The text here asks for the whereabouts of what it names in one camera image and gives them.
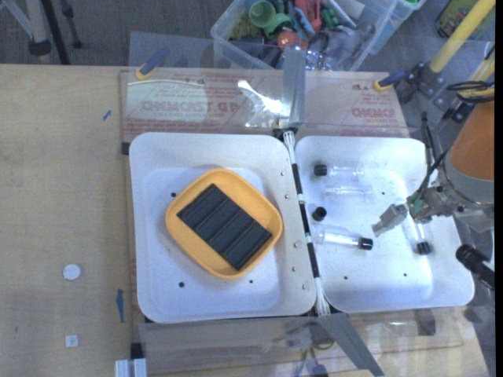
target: black grooved object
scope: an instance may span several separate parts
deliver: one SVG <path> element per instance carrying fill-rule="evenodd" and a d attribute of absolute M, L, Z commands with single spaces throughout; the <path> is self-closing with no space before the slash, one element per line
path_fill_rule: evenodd
<path fill-rule="evenodd" d="M 272 236 L 213 184 L 177 216 L 237 270 Z"/>

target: wooden surface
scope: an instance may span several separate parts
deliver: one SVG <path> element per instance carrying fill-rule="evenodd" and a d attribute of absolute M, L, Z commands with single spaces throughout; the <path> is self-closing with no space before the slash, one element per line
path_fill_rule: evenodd
<path fill-rule="evenodd" d="M 112 376 L 115 361 L 129 356 L 134 329 L 128 174 L 120 153 L 123 70 L 0 65 L 2 377 Z M 69 263 L 80 266 L 79 279 L 63 278 Z M 447 327 L 428 348 L 427 340 L 400 334 L 395 342 L 388 334 L 385 342 L 378 329 L 394 325 L 389 315 L 358 317 L 354 325 L 387 375 L 487 375 L 473 327 L 459 309 L 442 318 Z M 65 336 L 75 334 L 79 345 L 66 348 Z M 328 353 L 320 358 L 329 370 L 346 364 L 337 375 L 370 375 Z M 275 367 L 264 366 L 263 375 L 274 375 Z M 236 377 L 250 370 L 179 375 Z"/>

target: tripod leg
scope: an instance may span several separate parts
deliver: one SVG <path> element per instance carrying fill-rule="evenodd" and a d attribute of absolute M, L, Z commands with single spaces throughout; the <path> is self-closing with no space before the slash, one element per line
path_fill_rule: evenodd
<path fill-rule="evenodd" d="M 40 0 L 26 0 L 28 16 L 31 22 L 30 53 L 39 57 L 42 64 L 50 64 L 51 44 L 47 39 L 46 26 L 42 16 Z"/>
<path fill-rule="evenodd" d="M 70 3 L 68 3 L 68 0 L 60 0 L 60 3 L 62 13 L 66 17 L 68 26 L 70 27 L 70 32 L 72 33 L 72 46 L 76 49 L 80 49 L 82 48 L 82 42 L 79 39 L 77 28 L 75 27 L 75 23 L 73 22 L 73 8 Z"/>
<path fill-rule="evenodd" d="M 42 7 L 46 12 L 47 22 L 49 23 L 50 30 L 53 34 L 54 44 L 56 45 L 57 53 L 60 57 L 61 64 L 70 64 L 70 59 L 68 58 L 68 52 L 64 46 L 63 36 L 61 35 L 61 29 L 57 22 L 56 14 L 54 13 L 54 7 L 51 0 L 41 0 Z"/>

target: black bottle cap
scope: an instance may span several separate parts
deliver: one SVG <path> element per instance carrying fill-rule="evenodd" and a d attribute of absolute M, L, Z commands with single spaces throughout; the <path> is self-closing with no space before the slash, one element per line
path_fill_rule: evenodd
<path fill-rule="evenodd" d="M 326 176 L 327 175 L 326 165 L 314 165 L 314 175 L 315 176 Z"/>
<path fill-rule="evenodd" d="M 360 237 L 358 239 L 358 247 L 362 250 L 372 250 L 374 242 L 372 239 L 367 239 L 366 237 Z"/>
<path fill-rule="evenodd" d="M 323 221 L 323 219 L 327 216 L 327 210 L 324 207 L 318 207 L 313 212 L 313 219 L 315 221 Z"/>

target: plastic storage bin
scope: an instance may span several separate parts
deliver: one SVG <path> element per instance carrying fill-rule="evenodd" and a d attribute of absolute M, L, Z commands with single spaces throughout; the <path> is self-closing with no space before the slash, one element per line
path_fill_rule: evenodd
<path fill-rule="evenodd" d="M 239 68 L 271 69 L 271 66 L 246 53 L 238 47 L 239 43 L 229 41 L 229 36 L 238 18 L 245 12 L 245 0 L 234 0 L 229 8 L 211 28 L 214 39 L 215 57 L 229 61 Z M 361 53 L 356 57 L 347 71 L 355 71 L 366 58 L 374 44 L 380 40 L 381 34 L 389 24 L 391 14 L 395 12 L 397 0 L 336 0 L 341 8 L 355 21 L 369 21 L 374 24 L 374 36 L 367 41 Z"/>
<path fill-rule="evenodd" d="M 411 4 L 406 0 L 394 0 L 395 9 L 390 15 L 389 21 L 385 24 L 380 36 L 376 38 L 370 49 L 370 54 L 378 53 L 387 40 L 396 32 L 396 30 L 402 25 L 403 21 L 410 17 L 410 15 L 420 9 L 427 0 L 418 0 L 417 4 Z"/>

